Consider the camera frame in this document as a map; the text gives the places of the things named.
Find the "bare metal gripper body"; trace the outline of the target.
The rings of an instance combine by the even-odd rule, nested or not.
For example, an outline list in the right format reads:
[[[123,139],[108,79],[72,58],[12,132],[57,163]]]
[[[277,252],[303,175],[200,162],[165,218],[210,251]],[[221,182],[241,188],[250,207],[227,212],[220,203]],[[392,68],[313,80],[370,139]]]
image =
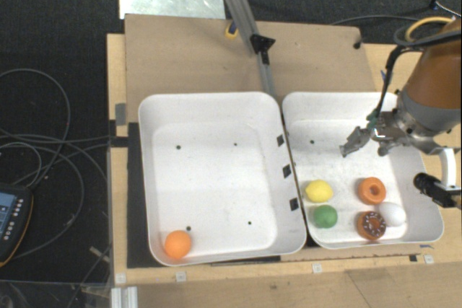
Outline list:
[[[422,110],[415,116],[406,110],[391,110],[369,114],[370,138],[396,138],[400,146],[412,146],[429,155],[439,154],[443,146],[435,137],[450,130],[449,110]]]

